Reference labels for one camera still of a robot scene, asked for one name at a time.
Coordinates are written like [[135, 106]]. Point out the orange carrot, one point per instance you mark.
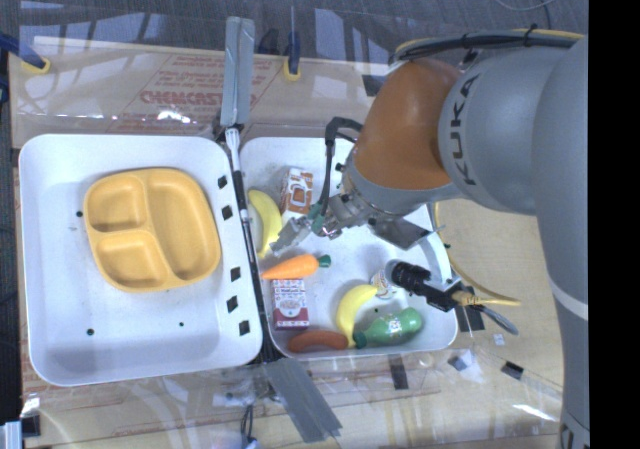
[[292, 267]]

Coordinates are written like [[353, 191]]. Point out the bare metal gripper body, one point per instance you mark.
[[347, 214]]

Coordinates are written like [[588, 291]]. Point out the white and orange small can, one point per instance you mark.
[[382, 285]]

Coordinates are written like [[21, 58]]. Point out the brown cardboard board, red print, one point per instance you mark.
[[150, 97]]

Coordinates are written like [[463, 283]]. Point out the yellow divided plate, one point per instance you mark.
[[150, 227]]

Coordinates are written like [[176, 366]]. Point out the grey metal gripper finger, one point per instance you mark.
[[301, 224], [284, 240]]

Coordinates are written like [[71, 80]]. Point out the white plastic tray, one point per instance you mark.
[[350, 257], [150, 337]]

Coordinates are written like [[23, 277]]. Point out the brown sausage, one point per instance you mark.
[[317, 341]]

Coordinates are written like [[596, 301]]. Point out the black cylinder on white bracket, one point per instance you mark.
[[412, 277]]

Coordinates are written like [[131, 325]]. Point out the orange and white carton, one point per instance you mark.
[[296, 192]]

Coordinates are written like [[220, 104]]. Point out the yellow banana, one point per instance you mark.
[[267, 222], [350, 309]]

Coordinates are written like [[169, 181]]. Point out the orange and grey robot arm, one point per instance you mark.
[[505, 137]]

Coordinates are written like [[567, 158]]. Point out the green bottle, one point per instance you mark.
[[392, 327]]

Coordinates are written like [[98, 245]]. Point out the red and white carton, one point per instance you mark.
[[289, 304]]

